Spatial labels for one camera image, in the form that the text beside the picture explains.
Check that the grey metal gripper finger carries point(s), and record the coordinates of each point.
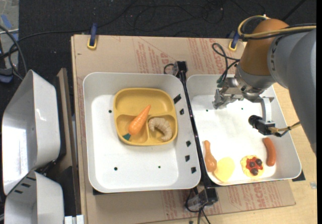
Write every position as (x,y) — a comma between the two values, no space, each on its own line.
(227,101)
(216,101)

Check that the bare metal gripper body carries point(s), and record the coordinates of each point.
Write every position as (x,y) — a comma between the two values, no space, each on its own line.
(235,89)

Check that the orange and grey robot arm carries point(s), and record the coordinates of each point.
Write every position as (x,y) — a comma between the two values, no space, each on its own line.
(289,62)

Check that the white plastic tray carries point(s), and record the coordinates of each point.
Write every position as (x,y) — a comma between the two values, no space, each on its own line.
(231,127)
(141,165)

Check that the thin black rod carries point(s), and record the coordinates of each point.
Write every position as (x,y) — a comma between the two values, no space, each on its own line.
(192,117)

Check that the beige croissant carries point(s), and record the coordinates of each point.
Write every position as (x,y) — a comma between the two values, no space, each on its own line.
(163,126)

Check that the orange chicken drumstick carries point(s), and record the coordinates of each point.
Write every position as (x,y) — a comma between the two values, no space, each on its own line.
(210,161)

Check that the orange sausage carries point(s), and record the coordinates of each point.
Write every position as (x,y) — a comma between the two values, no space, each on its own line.
(270,152)

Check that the pale yellow round slice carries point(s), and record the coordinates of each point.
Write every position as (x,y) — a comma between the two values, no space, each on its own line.
(224,168)

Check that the yellow divided plate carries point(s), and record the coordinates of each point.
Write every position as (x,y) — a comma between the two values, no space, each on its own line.
(141,99)

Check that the orange carrot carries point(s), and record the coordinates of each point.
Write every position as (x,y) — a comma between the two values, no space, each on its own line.
(138,122)

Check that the brown cardboard board red print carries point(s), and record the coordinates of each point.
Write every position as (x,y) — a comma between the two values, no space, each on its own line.
(120,54)

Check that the black cylinder on white bracket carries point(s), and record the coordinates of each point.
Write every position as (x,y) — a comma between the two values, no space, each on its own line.
(261,123)

